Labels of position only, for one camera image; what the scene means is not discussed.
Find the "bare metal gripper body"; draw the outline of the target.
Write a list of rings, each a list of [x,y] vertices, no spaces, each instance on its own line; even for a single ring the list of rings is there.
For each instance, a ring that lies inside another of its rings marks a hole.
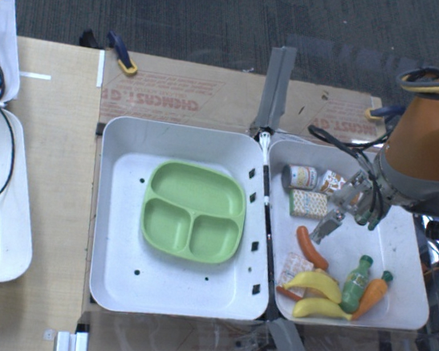
[[[389,190],[385,179],[381,175],[358,171],[349,182],[358,182],[364,189],[358,205],[354,208],[340,207],[354,217],[355,223],[374,230],[387,216],[391,207],[392,191]]]

